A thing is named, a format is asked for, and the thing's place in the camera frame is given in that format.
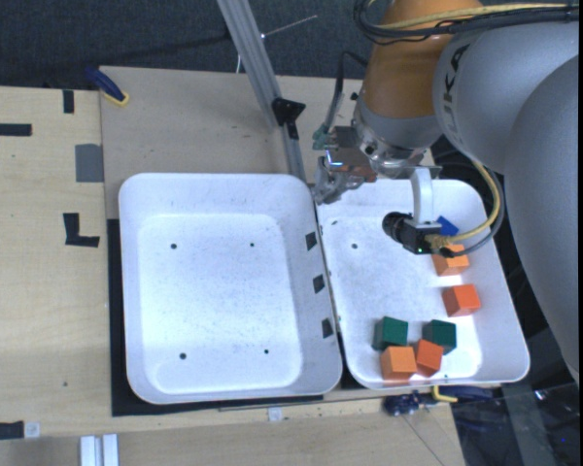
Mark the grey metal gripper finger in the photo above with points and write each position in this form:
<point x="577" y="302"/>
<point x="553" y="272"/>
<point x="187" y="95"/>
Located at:
<point x="322" y="182"/>
<point x="341" y="186"/>

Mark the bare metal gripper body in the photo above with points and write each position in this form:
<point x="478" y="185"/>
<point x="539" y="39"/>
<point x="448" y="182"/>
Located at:
<point x="364" y="156"/>

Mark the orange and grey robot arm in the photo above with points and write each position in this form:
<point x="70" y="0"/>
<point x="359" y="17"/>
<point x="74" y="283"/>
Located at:
<point x="515" y="114"/>

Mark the blue cube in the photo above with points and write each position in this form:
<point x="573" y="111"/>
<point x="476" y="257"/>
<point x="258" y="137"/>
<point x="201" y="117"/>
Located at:
<point x="448" y="225"/>

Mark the white plastic tray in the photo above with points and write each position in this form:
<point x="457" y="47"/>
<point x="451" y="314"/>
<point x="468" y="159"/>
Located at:
<point x="393" y="284"/>
<point x="218" y="299"/>

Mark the orange cube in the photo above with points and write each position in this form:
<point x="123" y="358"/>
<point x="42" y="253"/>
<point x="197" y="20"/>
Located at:
<point x="398" y="362"/>
<point x="461" y="299"/>
<point x="452" y="263"/>
<point x="428" y="356"/>

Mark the green cube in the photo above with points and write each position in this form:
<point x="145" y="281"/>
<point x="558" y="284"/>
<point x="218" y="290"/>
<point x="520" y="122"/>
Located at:
<point x="391" y="332"/>
<point x="441" y="334"/>

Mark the black cylinder on white bracket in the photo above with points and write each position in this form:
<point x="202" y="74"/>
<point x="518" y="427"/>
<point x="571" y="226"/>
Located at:
<point x="420" y="233"/>

